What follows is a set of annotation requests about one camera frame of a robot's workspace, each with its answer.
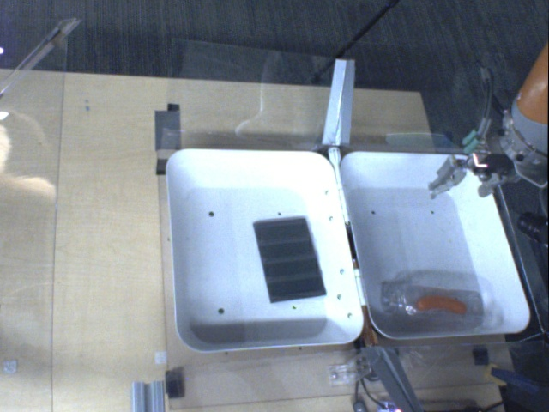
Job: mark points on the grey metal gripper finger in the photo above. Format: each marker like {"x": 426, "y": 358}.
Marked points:
{"x": 460, "y": 170}
{"x": 442, "y": 178}

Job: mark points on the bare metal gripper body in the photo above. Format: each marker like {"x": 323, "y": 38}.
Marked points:
{"x": 497, "y": 163}

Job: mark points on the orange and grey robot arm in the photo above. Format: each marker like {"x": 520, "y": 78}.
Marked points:
{"x": 535, "y": 97}

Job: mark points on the white plastic tray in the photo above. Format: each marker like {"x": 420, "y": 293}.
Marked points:
{"x": 420, "y": 238}
{"x": 240, "y": 273}

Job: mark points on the clear plastic bottle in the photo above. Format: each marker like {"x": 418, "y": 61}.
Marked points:
{"x": 396, "y": 294}

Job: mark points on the orange sausage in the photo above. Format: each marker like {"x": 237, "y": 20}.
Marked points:
{"x": 442, "y": 304}

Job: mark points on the black ribbed rectangular packet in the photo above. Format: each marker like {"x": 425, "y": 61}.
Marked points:
{"x": 289, "y": 259}

